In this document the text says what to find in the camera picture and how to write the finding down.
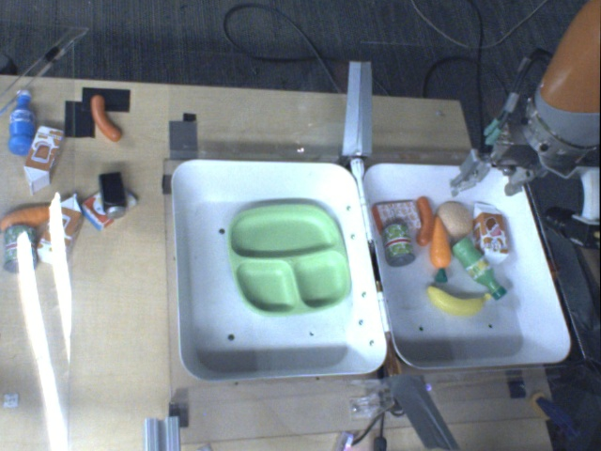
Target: can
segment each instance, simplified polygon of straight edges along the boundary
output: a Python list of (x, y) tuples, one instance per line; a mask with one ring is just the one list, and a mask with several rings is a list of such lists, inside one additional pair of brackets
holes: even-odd
[(21, 234), (27, 234), (31, 242), (31, 254), (34, 269), (38, 265), (38, 253), (36, 252), (36, 229), (29, 225), (12, 225), (4, 232), (4, 268), (9, 272), (19, 271), (19, 258), (17, 254), (17, 239)]
[(396, 221), (382, 231), (384, 256), (390, 266), (406, 266), (415, 260), (409, 227), (405, 221)]

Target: toy banana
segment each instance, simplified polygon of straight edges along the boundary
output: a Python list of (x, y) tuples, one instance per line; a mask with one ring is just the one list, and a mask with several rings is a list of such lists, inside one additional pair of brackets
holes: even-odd
[(479, 313), (485, 302), (490, 299), (490, 294), (485, 294), (482, 297), (460, 299), (434, 286), (430, 286), (427, 293), (430, 302), (434, 306), (453, 316), (473, 316)]

